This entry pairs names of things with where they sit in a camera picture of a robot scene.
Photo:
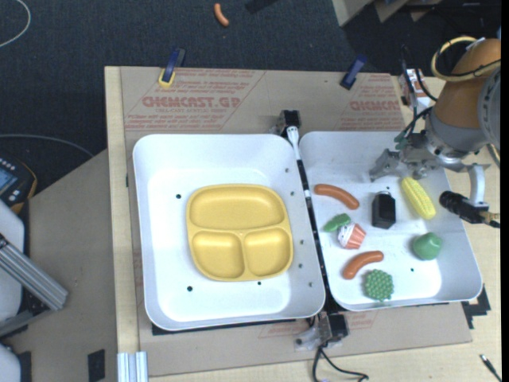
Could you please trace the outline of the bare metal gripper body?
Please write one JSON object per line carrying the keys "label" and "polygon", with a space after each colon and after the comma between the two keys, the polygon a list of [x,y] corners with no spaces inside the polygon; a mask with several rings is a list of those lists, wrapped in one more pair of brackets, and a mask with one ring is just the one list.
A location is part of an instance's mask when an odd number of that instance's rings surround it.
{"label": "bare metal gripper body", "polygon": [[479,131],[420,131],[398,135],[401,162],[436,162],[454,172],[467,169],[464,159],[479,150]]}

